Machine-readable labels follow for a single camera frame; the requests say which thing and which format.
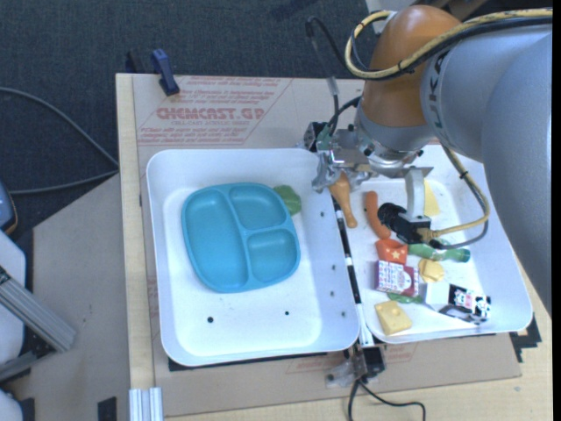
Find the blue plate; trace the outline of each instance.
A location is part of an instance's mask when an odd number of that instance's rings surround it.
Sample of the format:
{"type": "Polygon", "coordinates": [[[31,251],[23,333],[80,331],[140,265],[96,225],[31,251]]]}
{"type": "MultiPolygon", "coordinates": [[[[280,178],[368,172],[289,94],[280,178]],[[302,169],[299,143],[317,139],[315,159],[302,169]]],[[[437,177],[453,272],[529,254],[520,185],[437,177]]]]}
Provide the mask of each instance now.
{"type": "Polygon", "coordinates": [[[275,284],[300,263],[288,208],[266,185],[240,182],[197,190],[183,204],[181,223],[196,274],[217,292],[275,284]]]}

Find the wooden table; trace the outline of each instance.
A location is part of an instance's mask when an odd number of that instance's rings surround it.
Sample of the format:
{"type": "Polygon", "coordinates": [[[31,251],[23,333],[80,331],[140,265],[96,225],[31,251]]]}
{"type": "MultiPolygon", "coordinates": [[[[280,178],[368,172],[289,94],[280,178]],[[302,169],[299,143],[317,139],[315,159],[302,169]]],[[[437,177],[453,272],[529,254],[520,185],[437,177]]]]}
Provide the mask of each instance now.
{"type": "MultiPolygon", "coordinates": [[[[117,116],[124,223],[124,260],[127,289],[129,364],[132,389],[155,386],[153,348],[146,282],[140,184],[133,95],[134,75],[117,75],[117,116]]],[[[392,402],[422,402],[430,420],[547,420],[553,419],[551,318],[524,275],[542,342],[524,349],[522,376],[514,379],[459,384],[450,387],[385,393],[392,402]]],[[[174,421],[210,420],[322,420],[346,419],[347,398],[290,403],[246,410],[172,417],[174,421]]],[[[418,407],[397,409],[380,405],[359,391],[355,419],[421,419],[418,407]]]]}

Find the blue clamp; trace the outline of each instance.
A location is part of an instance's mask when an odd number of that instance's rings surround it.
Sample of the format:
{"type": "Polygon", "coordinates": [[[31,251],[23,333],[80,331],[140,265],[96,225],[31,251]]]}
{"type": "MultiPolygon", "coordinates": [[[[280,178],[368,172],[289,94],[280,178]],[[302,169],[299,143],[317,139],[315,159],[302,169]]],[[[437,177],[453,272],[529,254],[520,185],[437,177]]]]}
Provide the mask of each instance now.
{"type": "Polygon", "coordinates": [[[175,82],[172,67],[166,52],[161,48],[154,50],[150,55],[150,59],[152,60],[156,73],[161,74],[160,86],[164,89],[166,95],[179,94],[180,89],[177,82],[175,82]]]}

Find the maroon box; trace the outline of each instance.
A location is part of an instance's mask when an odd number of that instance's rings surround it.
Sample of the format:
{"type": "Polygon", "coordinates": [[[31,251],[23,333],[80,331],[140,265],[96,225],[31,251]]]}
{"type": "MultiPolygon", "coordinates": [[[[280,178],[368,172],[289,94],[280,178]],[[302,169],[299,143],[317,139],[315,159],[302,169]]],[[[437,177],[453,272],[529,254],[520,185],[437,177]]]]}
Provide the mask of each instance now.
{"type": "Polygon", "coordinates": [[[378,260],[374,265],[374,289],[404,296],[419,294],[419,270],[378,260]]]}

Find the black carpet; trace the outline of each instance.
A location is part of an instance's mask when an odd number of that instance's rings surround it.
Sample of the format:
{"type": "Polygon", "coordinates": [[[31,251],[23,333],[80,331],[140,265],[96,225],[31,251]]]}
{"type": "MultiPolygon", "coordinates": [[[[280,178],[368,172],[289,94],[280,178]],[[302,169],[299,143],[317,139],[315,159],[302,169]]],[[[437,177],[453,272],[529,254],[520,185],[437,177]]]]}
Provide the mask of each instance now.
{"type": "MultiPolygon", "coordinates": [[[[364,0],[0,0],[0,88],[41,98],[117,159],[115,74],[134,51],[162,48],[178,75],[324,77],[304,23],[316,16],[342,50],[364,0]]],[[[325,37],[331,74],[350,77],[325,37]]],[[[373,39],[361,40],[367,55],[373,39]]],[[[0,91],[0,180],[14,195],[17,238],[100,181],[20,195],[116,170],[55,111],[0,91]]]]}

